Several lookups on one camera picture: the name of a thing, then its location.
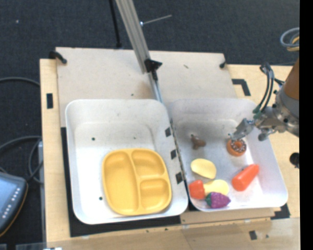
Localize yellow toy crisp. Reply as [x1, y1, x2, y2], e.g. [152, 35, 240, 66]
[190, 158, 218, 180]
[203, 179, 230, 196]

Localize orange sprinkled doughnut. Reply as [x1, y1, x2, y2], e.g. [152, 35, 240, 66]
[225, 137, 247, 157]

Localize orange carrot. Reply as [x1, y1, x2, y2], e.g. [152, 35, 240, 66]
[231, 163, 260, 192]

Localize brown toy figure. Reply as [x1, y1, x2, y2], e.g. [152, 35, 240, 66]
[190, 134, 207, 151]

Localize yellow divided plate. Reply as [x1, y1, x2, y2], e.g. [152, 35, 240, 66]
[101, 147, 173, 217]

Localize white plastic tray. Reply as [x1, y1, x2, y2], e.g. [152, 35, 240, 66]
[167, 97, 289, 213]
[65, 98, 189, 226]

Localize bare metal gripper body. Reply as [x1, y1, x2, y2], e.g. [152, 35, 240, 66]
[254, 105, 300, 142]

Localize pale flat board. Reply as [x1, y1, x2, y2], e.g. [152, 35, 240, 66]
[54, 46, 282, 225]

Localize orange-red toy pepper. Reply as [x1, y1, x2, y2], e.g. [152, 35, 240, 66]
[188, 179, 206, 201]

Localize purple grapes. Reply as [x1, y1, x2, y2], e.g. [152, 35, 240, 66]
[204, 191, 232, 209]

